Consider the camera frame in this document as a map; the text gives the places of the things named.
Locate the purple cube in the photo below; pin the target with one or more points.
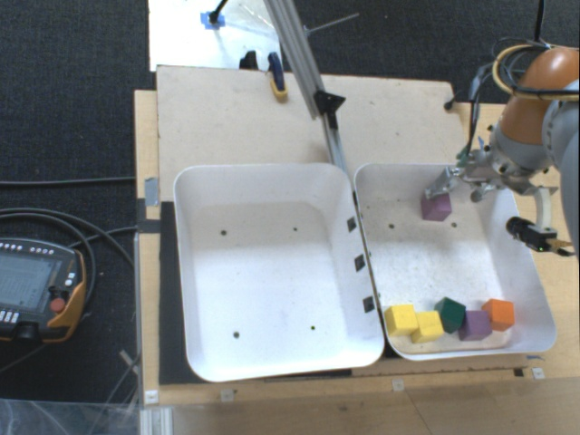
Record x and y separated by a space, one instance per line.
476 326
437 209

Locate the yellow cube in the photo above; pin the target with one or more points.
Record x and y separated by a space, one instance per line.
400 320
429 328

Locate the white plastic tray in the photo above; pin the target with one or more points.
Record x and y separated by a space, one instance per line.
272 279
435 265

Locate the green cube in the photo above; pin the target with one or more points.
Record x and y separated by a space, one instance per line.
451 314

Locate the pale flat board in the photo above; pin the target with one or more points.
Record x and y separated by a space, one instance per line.
235 120

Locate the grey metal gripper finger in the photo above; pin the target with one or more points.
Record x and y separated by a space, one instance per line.
482 193
441 185

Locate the orange cube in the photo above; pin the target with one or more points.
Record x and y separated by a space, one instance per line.
499 314

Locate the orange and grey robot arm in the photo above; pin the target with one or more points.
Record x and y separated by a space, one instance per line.
534 125

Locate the black cylinder on white bracket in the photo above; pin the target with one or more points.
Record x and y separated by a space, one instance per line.
539 236

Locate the thin black rod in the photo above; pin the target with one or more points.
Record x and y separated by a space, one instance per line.
368 261

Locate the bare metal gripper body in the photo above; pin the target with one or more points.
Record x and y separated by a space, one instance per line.
491 170

